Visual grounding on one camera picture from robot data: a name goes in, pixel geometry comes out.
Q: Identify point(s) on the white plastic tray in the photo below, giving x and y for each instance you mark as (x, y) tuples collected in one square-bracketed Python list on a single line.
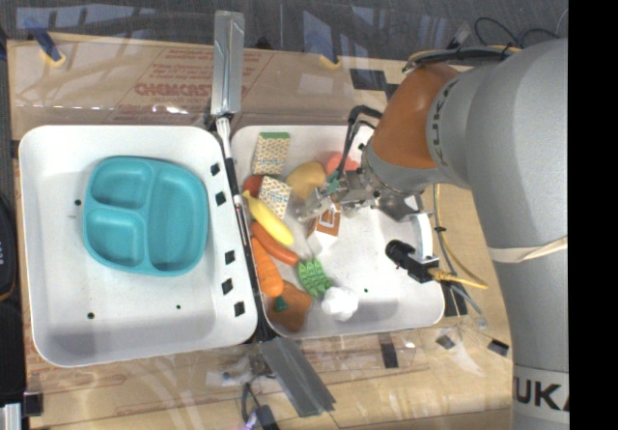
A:
[(145, 322), (372, 268)]

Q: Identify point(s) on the pink round toy food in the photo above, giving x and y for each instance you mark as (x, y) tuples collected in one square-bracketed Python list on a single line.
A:
[(338, 162)]

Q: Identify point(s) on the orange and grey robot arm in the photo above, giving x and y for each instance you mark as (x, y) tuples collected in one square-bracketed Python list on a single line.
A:
[(512, 138)]

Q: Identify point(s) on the brown bread with green leaf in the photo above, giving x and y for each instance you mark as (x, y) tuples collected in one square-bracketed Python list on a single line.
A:
[(292, 309)]

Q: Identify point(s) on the brown cardboard board red print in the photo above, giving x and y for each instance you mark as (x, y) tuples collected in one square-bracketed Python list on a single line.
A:
[(289, 75)]

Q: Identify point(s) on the thin black and white rod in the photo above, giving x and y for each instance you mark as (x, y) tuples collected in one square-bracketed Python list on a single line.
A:
[(235, 186)]

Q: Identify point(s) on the red tomato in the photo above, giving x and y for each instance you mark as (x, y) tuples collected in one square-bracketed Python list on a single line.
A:
[(251, 185)]

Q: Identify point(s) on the yellow potato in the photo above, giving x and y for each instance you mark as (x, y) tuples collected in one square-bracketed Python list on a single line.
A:
[(305, 179)]

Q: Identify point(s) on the orange carrot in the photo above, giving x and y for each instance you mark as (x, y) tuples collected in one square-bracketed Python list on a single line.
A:
[(268, 271)]

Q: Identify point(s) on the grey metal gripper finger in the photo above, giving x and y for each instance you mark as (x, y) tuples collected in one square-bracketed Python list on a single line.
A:
[(348, 209), (309, 210)]

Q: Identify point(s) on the orange sausage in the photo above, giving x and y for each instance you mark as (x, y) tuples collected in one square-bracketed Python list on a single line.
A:
[(276, 247)]

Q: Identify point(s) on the green toy vegetable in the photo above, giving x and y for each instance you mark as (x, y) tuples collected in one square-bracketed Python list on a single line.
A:
[(314, 277)]

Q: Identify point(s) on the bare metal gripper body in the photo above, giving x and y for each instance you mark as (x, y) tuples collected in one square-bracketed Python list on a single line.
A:
[(359, 190)]

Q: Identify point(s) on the orange and white carton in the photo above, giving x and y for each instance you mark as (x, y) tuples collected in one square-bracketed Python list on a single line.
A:
[(328, 227)]

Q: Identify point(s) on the yellow patterned carton green top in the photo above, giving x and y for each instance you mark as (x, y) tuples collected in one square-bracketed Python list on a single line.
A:
[(270, 155)]

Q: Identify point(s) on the black cylinder on white bracket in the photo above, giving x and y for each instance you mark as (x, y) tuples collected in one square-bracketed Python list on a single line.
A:
[(409, 258)]

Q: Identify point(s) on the blue divided plate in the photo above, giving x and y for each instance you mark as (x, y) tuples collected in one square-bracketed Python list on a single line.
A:
[(145, 215)]

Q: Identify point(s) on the yellow banana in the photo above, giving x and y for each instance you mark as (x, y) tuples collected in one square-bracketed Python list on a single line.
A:
[(270, 222)]

